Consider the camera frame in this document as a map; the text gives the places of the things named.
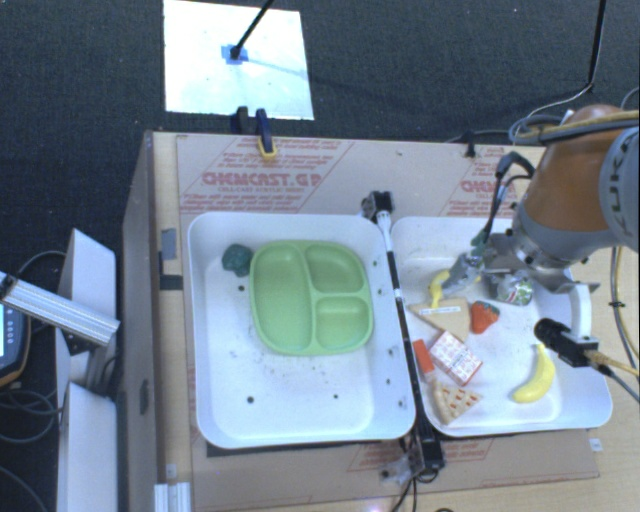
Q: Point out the thin black and white rod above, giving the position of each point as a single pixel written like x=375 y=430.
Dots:
x=398 y=295

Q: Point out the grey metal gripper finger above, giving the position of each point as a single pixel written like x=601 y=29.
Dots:
x=457 y=284
x=466 y=262

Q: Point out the large yellow banana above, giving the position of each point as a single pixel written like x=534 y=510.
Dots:
x=542 y=377

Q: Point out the beige triangular sandwich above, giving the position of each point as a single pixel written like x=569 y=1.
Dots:
x=447 y=317

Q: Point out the red and white carton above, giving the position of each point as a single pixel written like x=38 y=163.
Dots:
x=455 y=357

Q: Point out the small yellow banana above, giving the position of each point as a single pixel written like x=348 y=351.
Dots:
x=437 y=292

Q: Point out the green broccoli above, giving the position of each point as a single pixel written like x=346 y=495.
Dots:
x=237 y=259

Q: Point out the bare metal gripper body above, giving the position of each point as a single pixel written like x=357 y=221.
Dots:
x=505 y=255

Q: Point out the white plastic tray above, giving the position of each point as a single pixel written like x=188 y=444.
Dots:
x=505 y=360
x=300 y=390

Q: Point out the pizza slice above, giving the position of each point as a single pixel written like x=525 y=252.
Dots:
x=452 y=400

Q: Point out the orange bottle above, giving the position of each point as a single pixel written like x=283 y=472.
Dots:
x=424 y=359

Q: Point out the brown cardboard board red print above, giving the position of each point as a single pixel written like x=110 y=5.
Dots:
x=310 y=170

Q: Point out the green divided plate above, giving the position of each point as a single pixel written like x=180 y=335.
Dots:
x=300 y=300

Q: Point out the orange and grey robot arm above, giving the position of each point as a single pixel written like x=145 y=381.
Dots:
x=565 y=190

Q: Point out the black cylinder on white bracket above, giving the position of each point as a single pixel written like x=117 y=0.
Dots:
x=555 y=337

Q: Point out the silver and green packet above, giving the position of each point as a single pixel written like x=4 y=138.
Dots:
x=515 y=291

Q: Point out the red strawberry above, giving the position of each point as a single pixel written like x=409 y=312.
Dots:
x=484 y=316

